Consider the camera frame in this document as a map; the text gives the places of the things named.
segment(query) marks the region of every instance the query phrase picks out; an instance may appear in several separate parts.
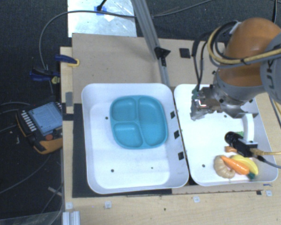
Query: black clamp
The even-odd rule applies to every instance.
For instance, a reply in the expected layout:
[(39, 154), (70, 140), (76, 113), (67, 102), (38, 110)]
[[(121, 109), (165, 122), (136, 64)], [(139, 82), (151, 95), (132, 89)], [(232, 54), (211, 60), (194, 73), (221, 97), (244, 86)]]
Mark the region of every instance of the black clamp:
[(156, 55), (157, 59), (161, 58), (161, 65), (163, 67), (166, 67), (167, 63), (165, 61), (165, 58), (166, 58), (166, 56), (169, 55), (170, 50), (167, 50), (167, 49), (164, 49), (164, 48), (161, 48), (161, 47), (156, 47), (154, 49), (154, 52), (155, 52), (155, 55)]

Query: blue divided plate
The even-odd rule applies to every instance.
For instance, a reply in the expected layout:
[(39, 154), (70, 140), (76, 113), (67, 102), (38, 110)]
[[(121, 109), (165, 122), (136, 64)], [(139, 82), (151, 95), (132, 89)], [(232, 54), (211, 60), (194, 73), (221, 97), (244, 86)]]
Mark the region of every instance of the blue divided plate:
[(153, 97), (119, 97), (111, 104), (110, 118), (113, 137), (124, 148), (155, 148), (168, 138), (163, 107)]

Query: device screen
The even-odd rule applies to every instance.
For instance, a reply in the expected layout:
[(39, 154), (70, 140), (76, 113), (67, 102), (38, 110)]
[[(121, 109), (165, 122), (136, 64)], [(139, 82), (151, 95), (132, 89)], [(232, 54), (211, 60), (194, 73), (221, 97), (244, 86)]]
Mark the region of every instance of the device screen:
[(54, 102), (32, 109), (28, 113), (43, 136), (62, 126), (62, 116)]

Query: table surface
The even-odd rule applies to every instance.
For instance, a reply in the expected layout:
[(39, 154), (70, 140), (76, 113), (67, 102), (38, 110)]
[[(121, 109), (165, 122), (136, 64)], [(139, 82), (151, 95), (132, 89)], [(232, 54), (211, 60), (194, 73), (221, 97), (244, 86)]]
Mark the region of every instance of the table surface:
[[(112, 52), (115, 50), (113, 43), (117, 45), (117, 52)], [(179, 55), (179, 48), (191, 49), (192, 41), (160, 39), (160, 44), (171, 50), (166, 59), (171, 86), (195, 83), (192, 61)], [(62, 47), (61, 54), (73, 56), (81, 62), (77, 68), (61, 63), (62, 102), (67, 105), (67, 113), (73, 113), (73, 106), (66, 100), (66, 93), (74, 92), (73, 101), (77, 103), (81, 96), (79, 91), (85, 84), (108, 81), (139, 83), (138, 77), (145, 79), (145, 83), (160, 82), (158, 74), (149, 78), (145, 76), (146, 73), (158, 73), (158, 69), (152, 68), (157, 67), (157, 62), (148, 58), (150, 54), (146, 43), (140, 37), (76, 34), (73, 35), (73, 48)], [(134, 64), (144, 64), (144, 67), (136, 72), (129, 69)], [(92, 75), (75, 78), (78, 69), (89, 71)], [(202, 83), (211, 83), (213, 70), (206, 58)], [(271, 148), (273, 151), (281, 150), (281, 131), (268, 95), (260, 94), (256, 100)], [(73, 203), (73, 210), (80, 211), (81, 224), (281, 224), (281, 170), (278, 178), (268, 184), (184, 186), (173, 189), (172, 195), (160, 196), (72, 198), (73, 121), (63, 121), (63, 143), (65, 202)], [(275, 160), (281, 165), (281, 155), (275, 156)], [(111, 202), (112, 207), (106, 209), (105, 202)]]

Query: white tray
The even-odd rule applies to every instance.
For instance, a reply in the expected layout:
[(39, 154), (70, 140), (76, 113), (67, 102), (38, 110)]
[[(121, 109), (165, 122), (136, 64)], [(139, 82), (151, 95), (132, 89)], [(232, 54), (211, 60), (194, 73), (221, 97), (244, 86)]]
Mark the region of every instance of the white tray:
[[(113, 138), (110, 105), (118, 97), (146, 95), (162, 104), (168, 139), (160, 147), (130, 150)], [(189, 172), (184, 156), (171, 90), (158, 83), (95, 83), (82, 91), (87, 179), (99, 194), (178, 188), (185, 185)]]
[[(224, 140), (225, 134), (229, 131), (242, 132), (244, 126), (241, 119), (233, 119), (224, 112), (207, 114), (204, 118), (196, 121), (191, 120), (191, 97), (195, 86), (181, 84), (174, 91), (185, 151), (193, 180), (202, 186), (275, 180), (278, 176), (278, 169), (256, 159), (254, 161), (259, 168), (259, 174), (252, 181), (244, 175), (236, 174), (232, 179), (224, 179), (216, 174), (213, 168), (215, 156), (223, 154), (229, 157), (234, 155), (234, 153), (225, 153), (224, 151), (224, 147), (228, 146)], [(242, 109), (249, 113), (259, 113), (255, 100), (252, 103), (246, 103)], [(263, 151), (271, 151), (260, 115), (253, 120), (254, 141), (258, 142), (258, 148)], [(273, 156), (267, 156), (266, 159), (275, 163)]]

